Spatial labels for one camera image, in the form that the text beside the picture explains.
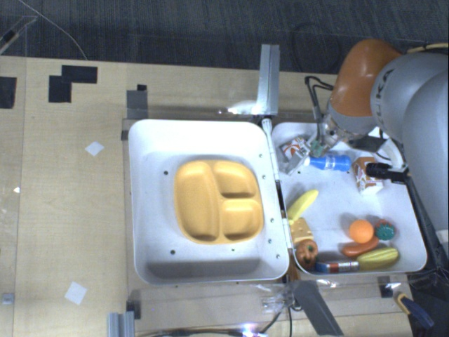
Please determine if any orange sausage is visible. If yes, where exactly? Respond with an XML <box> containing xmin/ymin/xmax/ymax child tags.
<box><xmin>341</xmin><ymin>236</ymin><xmax>380</xmax><ymax>258</ymax></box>

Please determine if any black cylinder on white bracket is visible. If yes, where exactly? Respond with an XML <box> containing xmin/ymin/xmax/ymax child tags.
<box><xmin>366</xmin><ymin>140</ymin><xmax>411</xmax><ymax>185</ymax></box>

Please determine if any thin black and white rod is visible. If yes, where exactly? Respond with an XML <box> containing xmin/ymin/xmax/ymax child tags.
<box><xmin>261</xmin><ymin>117</ymin><xmax>294</xmax><ymax>281</ymax></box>

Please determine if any yellow corn cob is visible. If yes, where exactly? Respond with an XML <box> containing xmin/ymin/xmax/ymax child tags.
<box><xmin>356</xmin><ymin>246</ymin><xmax>400</xmax><ymax>272</ymax></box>

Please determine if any white plastic tray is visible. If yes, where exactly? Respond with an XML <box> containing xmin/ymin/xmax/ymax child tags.
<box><xmin>272</xmin><ymin>121</ymin><xmax>429</xmax><ymax>277</ymax></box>
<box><xmin>128</xmin><ymin>119</ymin><xmax>290</xmax><ymax>286</ymax></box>

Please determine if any yellow banana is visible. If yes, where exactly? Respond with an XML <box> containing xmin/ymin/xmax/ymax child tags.
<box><xmin>286</xmin><ymin>189</ymin><xmax>320</xmax><ymax>221</ymax></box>

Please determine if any teal and red strawberry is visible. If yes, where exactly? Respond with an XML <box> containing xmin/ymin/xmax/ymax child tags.
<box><xmin>373</xmin><ymin>218</ymin><xmax>396</xmax><ymax>242</ymax></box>

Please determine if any blue plastic bottle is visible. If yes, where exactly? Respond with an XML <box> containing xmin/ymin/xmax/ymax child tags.
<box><xmin>303</xmin><ymin>154</ymin><xmax>353</xmax><ymax>173</ymax></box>

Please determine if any brown orange pumpkin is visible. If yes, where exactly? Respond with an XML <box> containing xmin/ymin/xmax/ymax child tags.
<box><xmin>294</xmin><ymin>239</ymin><xmax>319</xmax><ymax>270</ymax></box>

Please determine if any orange and white carton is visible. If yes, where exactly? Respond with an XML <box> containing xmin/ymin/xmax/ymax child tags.
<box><xmin>279</xmin><ymin>136</ymin><xmax>309</xmax><ymax>164</ymax></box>
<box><xmin>351</xmin><ymin>156</ymin><xmax>384</xmax><ymax>196</ymax></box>

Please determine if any orange ball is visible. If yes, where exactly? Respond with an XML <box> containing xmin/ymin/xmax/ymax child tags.
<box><xmin>349</xmin><ymin>219</ymin><xmax>375</xmax><ymax>244</ymax></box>

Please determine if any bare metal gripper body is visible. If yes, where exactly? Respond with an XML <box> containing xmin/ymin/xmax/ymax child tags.
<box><xmin>304</xmin><ymin>112</ymin><xmax>349</xmax><ymax>158</ymax></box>

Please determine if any orange divided plate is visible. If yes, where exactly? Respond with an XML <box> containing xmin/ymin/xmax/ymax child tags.
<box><xmin>173</xmin><ymin>159</ymin><xmax>264</xmax><ymax>246</ymax></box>

